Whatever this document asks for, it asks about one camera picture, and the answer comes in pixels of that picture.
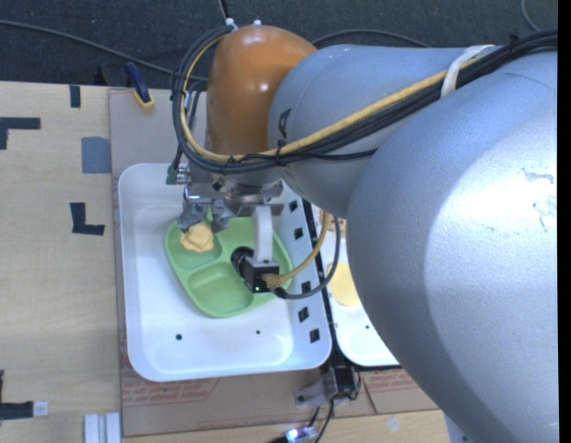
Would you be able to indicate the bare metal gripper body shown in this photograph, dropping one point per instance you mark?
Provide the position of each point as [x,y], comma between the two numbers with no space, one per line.
[248,197]

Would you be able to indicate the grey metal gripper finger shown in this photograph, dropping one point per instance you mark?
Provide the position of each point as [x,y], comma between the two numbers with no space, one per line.
[220,219]
[192,217]

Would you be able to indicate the yellow toy biscuit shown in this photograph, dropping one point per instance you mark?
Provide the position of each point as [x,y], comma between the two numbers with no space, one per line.
[198,239]

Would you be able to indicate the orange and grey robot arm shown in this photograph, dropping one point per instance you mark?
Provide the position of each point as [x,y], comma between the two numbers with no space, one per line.
[405,201]

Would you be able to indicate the green divided plate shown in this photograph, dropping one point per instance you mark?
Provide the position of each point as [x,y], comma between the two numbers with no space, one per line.
[220,289]

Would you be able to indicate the white plastic tray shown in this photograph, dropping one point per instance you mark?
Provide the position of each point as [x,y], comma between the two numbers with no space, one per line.
[359,339]
[211,344]

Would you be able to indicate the pale yellow round toy food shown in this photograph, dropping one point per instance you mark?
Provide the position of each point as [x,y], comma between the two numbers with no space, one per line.
[346,286]

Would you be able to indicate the black cylinder on white bracket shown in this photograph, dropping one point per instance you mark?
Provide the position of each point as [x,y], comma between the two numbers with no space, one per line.
[263,247]

